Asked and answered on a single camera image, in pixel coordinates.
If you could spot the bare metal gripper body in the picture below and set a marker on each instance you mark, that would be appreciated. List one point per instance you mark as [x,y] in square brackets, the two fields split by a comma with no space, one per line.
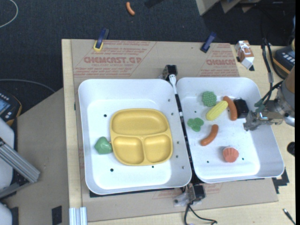
[279,112]

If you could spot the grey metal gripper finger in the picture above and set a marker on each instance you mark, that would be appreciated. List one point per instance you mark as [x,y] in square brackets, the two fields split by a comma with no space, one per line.
[249,126]
[252,116]

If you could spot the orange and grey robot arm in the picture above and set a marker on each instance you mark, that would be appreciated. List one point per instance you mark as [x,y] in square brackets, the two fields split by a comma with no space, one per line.
[290,83]

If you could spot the white plastic tray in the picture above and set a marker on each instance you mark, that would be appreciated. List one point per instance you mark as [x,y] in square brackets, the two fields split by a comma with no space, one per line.
[131,179]
[243,139]

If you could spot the orange toy sausage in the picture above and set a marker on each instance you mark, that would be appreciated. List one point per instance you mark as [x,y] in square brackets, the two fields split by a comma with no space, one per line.
[130,8]
[232,109]
[210,136]

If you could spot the orange toy shell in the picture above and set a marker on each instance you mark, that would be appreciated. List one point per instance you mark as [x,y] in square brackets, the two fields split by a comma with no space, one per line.
[230,154]

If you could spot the yellow toy corn cob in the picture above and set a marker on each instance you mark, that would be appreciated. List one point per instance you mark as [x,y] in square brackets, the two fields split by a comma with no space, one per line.
[216,110]

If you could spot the green toy grapes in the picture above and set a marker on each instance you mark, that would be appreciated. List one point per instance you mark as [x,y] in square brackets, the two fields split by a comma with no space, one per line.
[209,99]

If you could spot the green toy broccoli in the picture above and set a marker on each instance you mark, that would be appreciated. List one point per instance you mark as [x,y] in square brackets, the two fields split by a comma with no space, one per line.
[195,124]

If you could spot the brown and white carton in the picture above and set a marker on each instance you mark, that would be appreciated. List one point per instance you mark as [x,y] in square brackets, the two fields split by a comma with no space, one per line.
[245,54]

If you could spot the thin black and white rod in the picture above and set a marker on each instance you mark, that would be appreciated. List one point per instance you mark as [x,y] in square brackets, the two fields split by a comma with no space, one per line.
[180,107]

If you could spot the yellow divided plate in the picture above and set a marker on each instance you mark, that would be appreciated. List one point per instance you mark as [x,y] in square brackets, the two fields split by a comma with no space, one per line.
[140,123]

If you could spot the brown cardboard board, red print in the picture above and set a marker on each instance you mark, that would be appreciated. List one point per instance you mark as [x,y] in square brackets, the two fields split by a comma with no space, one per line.
[145,55]

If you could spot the green toy pepper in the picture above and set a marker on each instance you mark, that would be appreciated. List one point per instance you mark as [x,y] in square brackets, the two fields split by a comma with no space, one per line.
[102,146]

